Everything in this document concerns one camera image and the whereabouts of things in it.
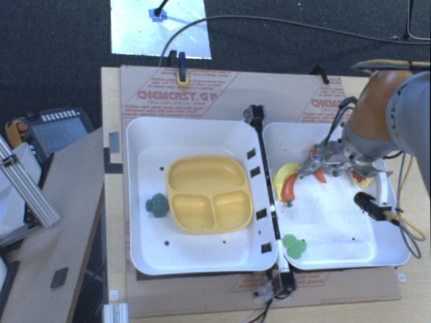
yellow clip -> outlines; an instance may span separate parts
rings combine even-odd
[[[22,144],[21,135],[18,131],[18,125],[20,123],[22,123],[20,120],[14,120],[10,124],[6,123],[5,125],[6,137],[12,149]]]
[[[186,79],[184,81],[180,80],[180,71],[176,72],[176,82],[178,86],[188,86],[189,84],[189,74],[186,73]]]

white tray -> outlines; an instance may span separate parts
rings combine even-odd
[[[237,121],[142,117],[127,127],[126,146],[131,260],[139,271],[149,275],[264,271],[275,264],[277,246],[259,139],[252,127]],[[248,159],[253,149],[255,155]],[[195,235],[179,228],[170,213],[155,218],[146,211],[146,200],[159,192],[166,195],[169,165],[195,155],[225,155],[244,167],[255,211],[247,227]],[[251,170],[257,167],[261,173],[252,177]],[[264,209],[266,217],[257,219],[256,212]]]
[[[272,175],[288,162],[302,163],[309,150],[327,135],[328,124],[272,123],[264,130],[265,148]],[[332,139],[340,137],[337,129]],[[382,161],[376,166],[385,168]],[[297,179],[292,207],[275,202],[281,238],[293,234],[306,241],[306,252],[298,260],[284,255],[299,269],[395,266],[407,262],[408,249],[399,228],[375,221],[354,203],[359,191],[367,192],[395,206],[391,184],[384,174],[363,190],[355,186],[347,172],[338,178],[325,173],[327,183],[313,175]]]

red emergency stop button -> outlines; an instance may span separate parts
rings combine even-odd
[[[26,133],[27,133],[28,125],[27,125],[27,123],[20,122],[20,123],[18,123],[18,124],[16,125],[16,128],[17,128],[18,133],[19,133],[20,135],[24,135],[24,134],[26,134]]]

toy broccoli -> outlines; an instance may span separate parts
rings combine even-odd
[[[154,217],[162,218],[169,211],[168,199],[163,194],[155,194],[150,200],[147,200],[145,208],[148,212],[153,213]]]

metal plate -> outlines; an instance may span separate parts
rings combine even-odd
[[[163,9],[166,19],[151,17],[152,10],[162,1],[110,0],[112,53],[160,56],[176,31],[205,18],[203,0],[169,0]],[[166,54],[170,50],[183,51],[192,59],[211,59],[206,22],[185,30],[171,43]]]

